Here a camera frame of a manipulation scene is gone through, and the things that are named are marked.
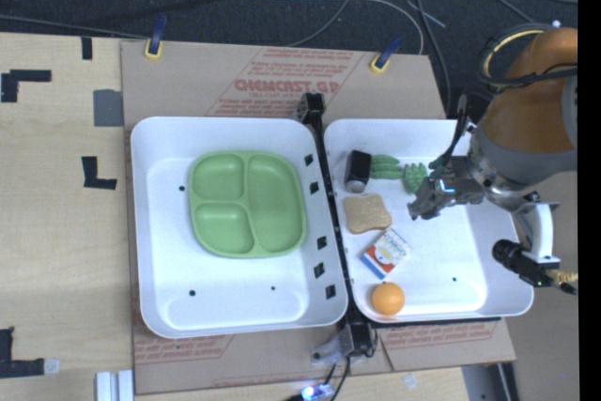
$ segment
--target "cardboard sheet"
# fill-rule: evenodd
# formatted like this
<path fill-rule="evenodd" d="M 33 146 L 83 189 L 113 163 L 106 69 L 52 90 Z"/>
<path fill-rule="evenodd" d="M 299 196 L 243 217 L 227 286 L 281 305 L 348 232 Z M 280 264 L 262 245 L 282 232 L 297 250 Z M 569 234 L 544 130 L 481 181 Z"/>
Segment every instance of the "cardboard sheet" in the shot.
<path fill-rule="evenodd" d="M 144 46 L 121 43 L 136 392 L 322 379 L 330 367 L 313 366 L 310 350 L 331 339 L 335 326 L 174 341 L 144 325 L 136 297 L 131 130 L 150 116 L 294 117 L 303 92 L 324 94 L 326 124 L 443 118 L 428 58 L 396 54 L 385 72 L 375 74 L 369 69 L 375 53 L 165 42 L 162 57 L 151 61 Z M 515 358 L 503 320 L 378 331 L 376 355 L 355 363 L 351 375 Z"/>

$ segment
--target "white tray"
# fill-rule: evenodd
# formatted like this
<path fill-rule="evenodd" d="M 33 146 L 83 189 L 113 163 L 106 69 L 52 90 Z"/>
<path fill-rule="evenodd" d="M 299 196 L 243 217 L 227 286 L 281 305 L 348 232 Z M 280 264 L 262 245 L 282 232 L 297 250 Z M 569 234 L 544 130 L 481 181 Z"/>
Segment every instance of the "white tray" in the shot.
<path fill-rule="evenodd" d="M 307 234 L 289 254 L 221 257 L 194 236 L 188 193 L 180 190 L 190 167 L 210 152 L 245 149 L 280 155 L 298 172 Z M 131 161 L 142 317 L 159 336 L 314 327 L 343 316 L 348 296 L 327 195 L 313 134 L 301 123 L 151 117 L 131 134 Z"/>
<path fill-rule="evenodd" d="M 427 166 L 450 145 L 452 120 L 343 119 L 326 129 L 325 144 L 335 192 L 349 277 L 355 302 L 370 319 L 381 323 L 424 322 L 451 319 L 517 316 L 533 301 L 533 289 L 492 257 L 499 239 L 517 240 L 511 215 L 485 201 L 477 206 L 455 206 L 440 216 L 412 221 L 408 203 L 415 199 L 400 180 L 370 179 L 366 193 L 379 193 L 392 214 L 394 230 L 411 252 L 385 278 L 399 284 L 406 304 L 397 316 L 383 316 L 371 307 L 369 297 L 380 283 L 360 260 L 381 231 L 353 235 L 347 230 L 343 202 L 349 193 L 344 175 L 353 149 L 388 154 L 402 164 Z M 469 135 L 455 154 L 467 152 Z"/>

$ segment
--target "small box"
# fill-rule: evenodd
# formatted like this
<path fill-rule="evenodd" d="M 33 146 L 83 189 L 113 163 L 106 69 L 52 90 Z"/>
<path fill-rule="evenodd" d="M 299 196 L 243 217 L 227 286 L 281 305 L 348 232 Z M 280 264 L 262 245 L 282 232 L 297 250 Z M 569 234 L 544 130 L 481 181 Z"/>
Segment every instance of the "small box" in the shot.
<path fill-rule="evenodd" d="M 361 261 L 379 279 L 384 279 L 411 250 L 398 233 L 388 228 L 372 243 L 362 255 Z"/>

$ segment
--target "green plate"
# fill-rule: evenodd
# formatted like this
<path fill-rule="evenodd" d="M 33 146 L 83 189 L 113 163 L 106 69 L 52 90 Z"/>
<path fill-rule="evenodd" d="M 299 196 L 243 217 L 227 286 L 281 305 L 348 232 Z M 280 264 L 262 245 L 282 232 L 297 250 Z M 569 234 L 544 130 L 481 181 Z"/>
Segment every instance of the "green plate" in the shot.
<path fill-rule="evenodd" d="M 189 178 L 194 234 L 208 251 L 230 257 L 289 253 L 304 240 L 306 213 L 294 166 L 262 151 L 213 152 Z"/>

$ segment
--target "bread slice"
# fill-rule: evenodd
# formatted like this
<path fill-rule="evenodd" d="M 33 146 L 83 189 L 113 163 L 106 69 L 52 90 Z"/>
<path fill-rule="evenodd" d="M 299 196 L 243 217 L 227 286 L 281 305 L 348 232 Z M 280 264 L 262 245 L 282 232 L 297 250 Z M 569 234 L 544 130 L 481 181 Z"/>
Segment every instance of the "bread slice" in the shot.
<path fill-rule="evenodd" d="M 374 229 L 386 229 L 393 223 L 391 213 L 376 193 L 351 195 L 344 200 L 347 213 L 347 229 L 352 234 L 361 234 Z"/>

